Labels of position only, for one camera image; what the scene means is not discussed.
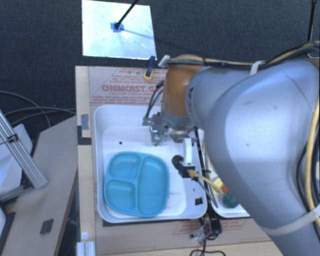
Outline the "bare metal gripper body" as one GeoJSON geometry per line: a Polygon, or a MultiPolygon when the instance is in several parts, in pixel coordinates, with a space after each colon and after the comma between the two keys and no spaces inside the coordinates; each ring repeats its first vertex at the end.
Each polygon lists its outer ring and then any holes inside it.
{"type": "Polygon", "coordinates": [[[193,130],[194,125],[188,116],[175,116],[166,112],[157,112],[147,119],[149,132],[164,134],[165,141],[171,138],[175,143],[182,143],[184,138],[193,130]]]}

